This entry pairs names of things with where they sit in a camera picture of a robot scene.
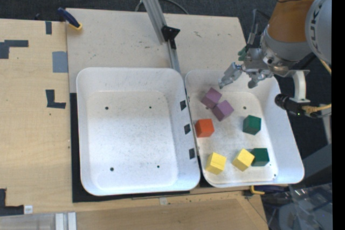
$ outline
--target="yellow cube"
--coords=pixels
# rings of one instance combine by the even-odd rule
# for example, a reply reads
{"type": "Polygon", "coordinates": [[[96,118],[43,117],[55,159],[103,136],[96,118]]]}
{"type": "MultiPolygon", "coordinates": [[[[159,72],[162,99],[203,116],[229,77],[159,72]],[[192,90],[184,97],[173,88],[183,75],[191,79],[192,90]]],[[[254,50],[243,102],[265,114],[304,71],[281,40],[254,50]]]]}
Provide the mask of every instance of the yellow cube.
{"type": "Polygon", "coordinates": [[[252,164],[254,158],[255,156],[249,151],[246,149],[241,149],[232,161],[232,165],[241,171],[245,171],[252,164]]]}
{"type": "Polygon", "coordinates": [[[212,172],[215,175],[220,174],[225,168],[226,157],[213,152],[209,155],[206,163],[206,171],[212,172]]]}

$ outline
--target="orange cube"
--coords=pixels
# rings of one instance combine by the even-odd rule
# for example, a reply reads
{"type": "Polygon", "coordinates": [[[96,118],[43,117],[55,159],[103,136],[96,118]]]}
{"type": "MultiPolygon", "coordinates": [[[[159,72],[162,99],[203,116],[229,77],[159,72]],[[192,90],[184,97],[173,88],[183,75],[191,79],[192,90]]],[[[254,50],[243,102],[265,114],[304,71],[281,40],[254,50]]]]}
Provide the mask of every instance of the orange cube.
{"type": "Polygon", "coordinates": [[[215,132],[212,119],[199,119],[195,124],[196,137],[210,137],[215,132]]]}

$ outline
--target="green cube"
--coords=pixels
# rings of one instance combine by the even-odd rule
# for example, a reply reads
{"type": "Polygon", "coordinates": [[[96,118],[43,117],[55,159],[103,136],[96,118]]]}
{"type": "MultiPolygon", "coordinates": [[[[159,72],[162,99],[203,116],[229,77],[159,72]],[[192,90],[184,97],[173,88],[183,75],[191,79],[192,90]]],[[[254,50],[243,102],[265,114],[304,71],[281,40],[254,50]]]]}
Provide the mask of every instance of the green cube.
{"type": "Polygon", "coordinates": [[[266,148],[255,148],[251,151],[251,154],[254,155],[252,166],[265,166],[270,161],[266,148]]]}
{"type": "Polygon", "coordinates": [[[261,118],[248,115],[243,121],[243,132],[255,135],[261,129],[261,118]]]}

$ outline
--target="white tray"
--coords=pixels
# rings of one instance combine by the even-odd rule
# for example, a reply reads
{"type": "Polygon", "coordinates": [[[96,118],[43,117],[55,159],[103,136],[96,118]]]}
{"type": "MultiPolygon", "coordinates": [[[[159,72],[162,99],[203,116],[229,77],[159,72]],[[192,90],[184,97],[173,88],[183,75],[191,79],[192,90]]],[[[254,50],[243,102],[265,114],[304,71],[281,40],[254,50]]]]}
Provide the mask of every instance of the white tray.
{"type": "Polygon", "coordinates": [[[184,82],[170,68],[83,69],[77,76],[80,173],[96,196],[187,191],[200,170],[184,82]]]}
{"type": "Polygon", "coordinates": [[[205,179],[214,187],[244,185],[293,184],[304,177],[303,163],[286,112],[274,103],[280,93],[278,82],[269,78],[249,89],[250,78],[242,74],[230,85],[219,89],[218,79],[223,71],[193,70],[185,77],[189,108],[193,124],[211,118],[215,132],[211,137],[196,138],[205,179]],[[222,94],[234,112],[221,122],[201,103],[210,88],[222,94]],[[256,135],[242,131],[243,120],[253,115],[261,118],[261,130],[256,135]],[[240,171],[232,161],[242,148],[267,148],[270,162],[266,166],[250,166],[240,171]],[[227,157],[225,169],[218,175],[205,171],[209,154],[217,152],[227,157]]]}

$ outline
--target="cube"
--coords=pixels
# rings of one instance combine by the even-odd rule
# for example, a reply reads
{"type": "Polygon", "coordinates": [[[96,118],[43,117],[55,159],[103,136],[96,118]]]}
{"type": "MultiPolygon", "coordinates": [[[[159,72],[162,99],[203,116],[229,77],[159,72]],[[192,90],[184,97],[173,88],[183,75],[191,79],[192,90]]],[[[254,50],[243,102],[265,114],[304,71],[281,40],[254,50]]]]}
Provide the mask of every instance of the cube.
{"type": "Polygon", "coordinates": [[[205,170],[211,173],[214,173],[215,175],[218,175],[222,171],[224,171],[225,162],[226,162],[225,156],[220,155],[216,152],[213,152],[207,158],[205,170]]]}
{"type": "Polygon", "coordinates": [[[210,137],[215,132],[212,119],[199,119],[194,127],[196,137],[210,137]]]}
{"type": "Polygon", "coordinates": [[[216,91],[214,88],[210,88],[205,96],[201,99],[201,103],[208,108],[214,108],[221,97],[222,94],[220,92],[216,91]]]}
{"type": "Polygon", "coordinates": [[[245,171],[252,164],[254,158],[254,155],[249,151],[246,149],[241,149],[232,161],[232,165],[234,165],[240,171],[245,171]]]}
{"type": "Polygon", "coordinates": [[[255,148],[251,150],[251,154],[255,157],[252,166],[265,166],[270,161],[266,148],[255,148]]]}
{"type": "Polygon", "coordinates": [[[261,118],[248,115],[243,121],[243,132],[255,135],[261,129],[261,118]]]}
{"type": "Polygon", "coordinates": [[[226,100],[224,100],[221,103],[216,104],[216,106],[212,110],[213,114],[217,117],[219,121],[222,121],[223,119],[230,116],[231,113],[233,113],[233,111],[234,111],[233,107],[226,100]]]}

